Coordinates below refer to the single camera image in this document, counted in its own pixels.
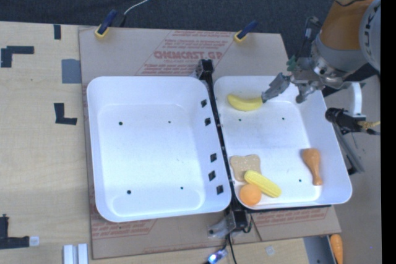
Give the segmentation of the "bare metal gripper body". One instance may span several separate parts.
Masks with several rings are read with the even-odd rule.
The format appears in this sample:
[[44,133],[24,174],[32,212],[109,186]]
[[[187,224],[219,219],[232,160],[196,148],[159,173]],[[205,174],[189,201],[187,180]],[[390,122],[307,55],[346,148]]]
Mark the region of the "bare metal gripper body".
[[319,60],[312,57],[292,57],[289,59],[289,73],[290,80],[295,85],[340,89],[344,84],[343,73],[328,65],[321,57]]

